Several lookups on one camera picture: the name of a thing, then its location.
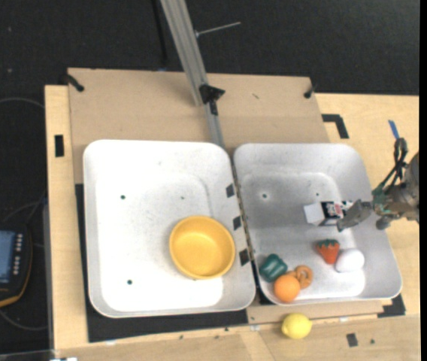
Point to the yellow toy lemon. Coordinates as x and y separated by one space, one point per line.
296 326

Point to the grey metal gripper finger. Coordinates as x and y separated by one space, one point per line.
354 214
383 223

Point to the yellow bowl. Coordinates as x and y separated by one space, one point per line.
202 246

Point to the red toy strawberry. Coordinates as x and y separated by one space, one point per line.
328 250

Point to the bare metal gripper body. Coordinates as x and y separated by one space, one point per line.
403 201

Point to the brown cardboard board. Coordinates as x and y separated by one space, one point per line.
142 107

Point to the orange toy orange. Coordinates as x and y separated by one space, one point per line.
286 289

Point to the brown toy pretzel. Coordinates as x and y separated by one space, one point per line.
305 275

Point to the white toy egg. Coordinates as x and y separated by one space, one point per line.
350 261

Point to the green toy pepper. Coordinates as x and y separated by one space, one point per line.
273 267

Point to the white and black carton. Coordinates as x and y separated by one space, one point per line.
322 213

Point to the white plastic tray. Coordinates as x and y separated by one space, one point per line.
142 239
285 220

